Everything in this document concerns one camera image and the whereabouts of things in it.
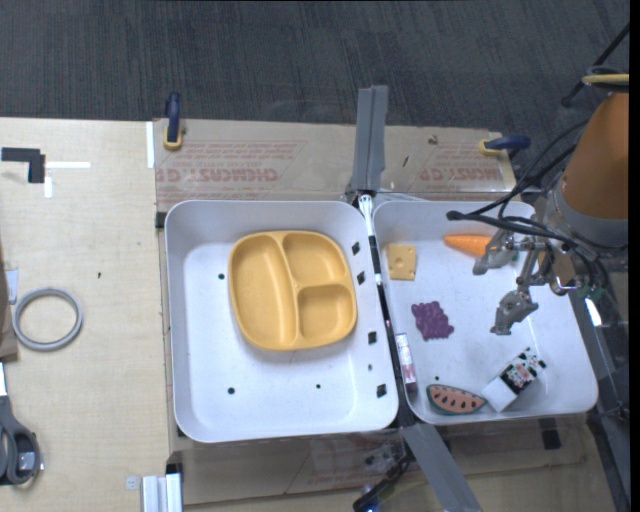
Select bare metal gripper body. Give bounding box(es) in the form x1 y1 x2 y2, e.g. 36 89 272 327
499 217 609 297

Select orange carrot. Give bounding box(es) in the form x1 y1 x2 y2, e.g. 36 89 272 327
443 233 495 257

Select white plastic tray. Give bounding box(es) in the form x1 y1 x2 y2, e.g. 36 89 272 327
163 199 400 444
372 199 600 426

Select white milk carton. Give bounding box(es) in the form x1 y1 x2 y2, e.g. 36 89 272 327
481 346 547 414

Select purple grapes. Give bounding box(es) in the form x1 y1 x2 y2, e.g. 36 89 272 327
410 301 455 342

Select yellow cheese wedge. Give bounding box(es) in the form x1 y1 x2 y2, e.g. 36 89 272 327
385 242 418 282

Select watermelon slice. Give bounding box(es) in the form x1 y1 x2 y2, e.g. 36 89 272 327
425 383 488 416

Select pink and maroon packet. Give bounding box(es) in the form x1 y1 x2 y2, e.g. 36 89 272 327
394 333 419 396

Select yellow divided plate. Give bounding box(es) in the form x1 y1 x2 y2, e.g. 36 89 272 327
227 229 359 352

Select brown cardboard board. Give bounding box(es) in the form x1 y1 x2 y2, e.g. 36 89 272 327
152 118 589 506

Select grey scissors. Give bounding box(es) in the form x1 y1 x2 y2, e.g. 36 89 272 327
0 393 45 486

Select grey ring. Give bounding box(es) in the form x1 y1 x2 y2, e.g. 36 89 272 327
13 286 84 352

